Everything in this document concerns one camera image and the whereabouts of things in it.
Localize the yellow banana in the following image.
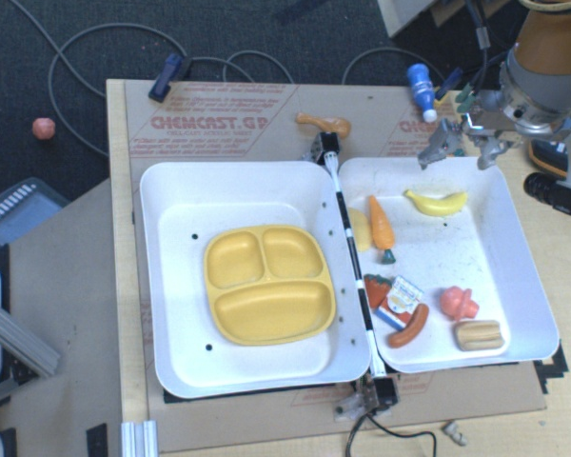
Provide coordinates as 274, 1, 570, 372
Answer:
403, 189, 469, 218

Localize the pale yellow toy potato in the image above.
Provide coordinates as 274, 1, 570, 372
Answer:
346, 207, 374, 253

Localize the thin black and white rod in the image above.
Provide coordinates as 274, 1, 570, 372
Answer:
326, 151, 386, 378

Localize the orange carrot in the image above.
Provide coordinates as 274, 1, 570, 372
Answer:
367, 194, 397, 266

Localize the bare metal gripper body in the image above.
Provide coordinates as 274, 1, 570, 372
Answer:
462, 79, 571, 152

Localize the tan hot dog bun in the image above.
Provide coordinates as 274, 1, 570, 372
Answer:
452, 319, 506, 352

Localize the blue bottle with white cap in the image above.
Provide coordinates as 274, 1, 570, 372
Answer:
405, 62, 440, 124

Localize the orange sausage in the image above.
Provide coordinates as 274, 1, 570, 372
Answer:
386, 303, 431, 349

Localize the brown cardboard board red print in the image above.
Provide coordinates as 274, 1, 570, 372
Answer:
123, 81, 549, 454

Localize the brown toy chicken drumstick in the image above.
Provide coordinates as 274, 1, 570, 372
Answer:
294, 111, 353, 140

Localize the pink toy ice cream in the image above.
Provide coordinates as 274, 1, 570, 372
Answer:
439, 285, 481, 323

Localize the white carton with colour print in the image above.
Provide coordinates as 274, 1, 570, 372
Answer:
374, 275, 425, 331

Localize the red strawberry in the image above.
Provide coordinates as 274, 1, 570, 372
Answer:
363, 273, 394, 310

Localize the white plastic tray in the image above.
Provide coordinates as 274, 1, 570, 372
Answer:
139, 160, 373, 400
337, 156, 561, 375

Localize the pink ball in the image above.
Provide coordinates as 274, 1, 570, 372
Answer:
31, 116, 57, 140

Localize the black cylinder on white bracket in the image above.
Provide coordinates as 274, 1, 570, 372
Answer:
524, 129, 571, 216

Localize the yellow divided plate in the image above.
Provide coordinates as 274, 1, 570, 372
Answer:
203, 224, 338, 348

